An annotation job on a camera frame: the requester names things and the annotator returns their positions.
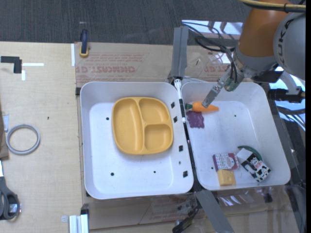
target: yellow sponge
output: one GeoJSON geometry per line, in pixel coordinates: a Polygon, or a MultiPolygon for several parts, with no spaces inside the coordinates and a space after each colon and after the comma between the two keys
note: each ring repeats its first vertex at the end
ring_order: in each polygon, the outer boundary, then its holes
{"type": "Polygon", "coordinates": [[[235,184],[234,173],[231,170],[219,169],[217,171],[218,180],[220,185],[235,184]]]}

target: black scissors handle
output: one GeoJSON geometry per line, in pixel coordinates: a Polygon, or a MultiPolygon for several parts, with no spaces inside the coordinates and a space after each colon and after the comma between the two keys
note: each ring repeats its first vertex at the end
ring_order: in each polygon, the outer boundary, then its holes
{"type": "Polygon", "coordinates": [[[4,177],[0,177],[0,217],[3,215],[5,219],[13,219],[18,214],[19,207],[17,195],[6,186],[4,177]],[[10,212],[10,204],[17,204],[16,212],[10,212]]]}

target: scissors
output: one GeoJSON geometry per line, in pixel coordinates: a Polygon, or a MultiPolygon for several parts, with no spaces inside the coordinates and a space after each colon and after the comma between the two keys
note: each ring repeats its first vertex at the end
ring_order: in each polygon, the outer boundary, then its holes
{"type": "Polygon", "coordinates": [[[0,159],[0,218],[13,219],[18,215],[20,204],[18,197],[5,184],[2,169],[2,161],[0,159]]]}

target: yellow cable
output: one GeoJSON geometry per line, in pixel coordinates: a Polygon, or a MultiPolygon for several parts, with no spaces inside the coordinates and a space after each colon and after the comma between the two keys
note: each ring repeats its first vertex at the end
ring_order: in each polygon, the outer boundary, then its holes
{"type": "Polygon", "coordinates": [[[251,5],[259,5],[259,6],[265,6],[265,7],[276,7],[276,8],[291,8],[291,9],[306,9],[305,5],[300,4],[279,4],[279,3],[270,3],[270,2],[259,2],[259,1],[253,1],[253,0],[238,0],[244,3],[248,3],[251,5]]]}

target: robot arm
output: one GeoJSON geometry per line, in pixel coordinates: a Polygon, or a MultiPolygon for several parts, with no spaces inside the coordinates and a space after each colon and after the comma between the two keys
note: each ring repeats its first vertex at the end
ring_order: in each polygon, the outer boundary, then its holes
{"type": "Polygon", "coordinates": [[[202,102],[204,107],[214,101],[223,87],[233,91],[244,78],[275,83],[282,75],[282,72],[275,71],[278,66],[305,80],[304,5],[292,5],[287,0],[259,0],[252,3],[255,4],[254,8],[244,23],[231,58],[231,70],[228,69],[210,90],[202,102]],[[266,8],[263,9],[261,4],[267,5],[266,8]]]}

